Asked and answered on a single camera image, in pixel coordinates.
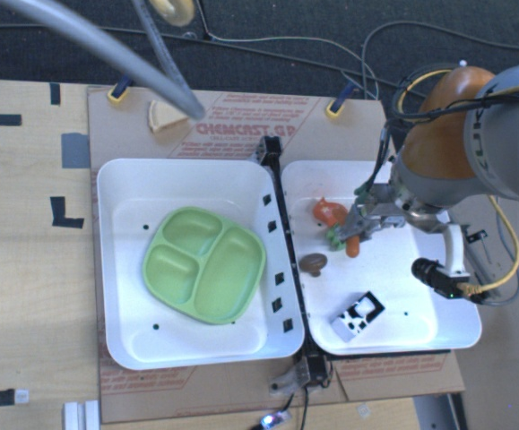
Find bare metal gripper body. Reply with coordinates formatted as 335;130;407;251
353;183;449;241

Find orange red toy food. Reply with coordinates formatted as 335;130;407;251
312;197;349;228

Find white plastic tray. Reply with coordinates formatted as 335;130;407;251
281;159;483;357
96;158;307;372

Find brown biscuit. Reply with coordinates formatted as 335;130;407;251
298;252;329;279

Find thin black rod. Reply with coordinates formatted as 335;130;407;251
271;162;314;354

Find black and white carton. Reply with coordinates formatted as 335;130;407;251
329;290;386;344

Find green divided plate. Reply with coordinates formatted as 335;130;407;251
141;206;268;326

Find brown cardboard board red print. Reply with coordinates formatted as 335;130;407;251
86;85;466;425

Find beige pizza slice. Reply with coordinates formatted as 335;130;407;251
147;99;189;134

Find black cylinder on white bracket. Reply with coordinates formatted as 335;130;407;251
411;223;471;300

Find black block with thin wires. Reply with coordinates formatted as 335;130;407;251
306;352;331;384
258;134;284;167

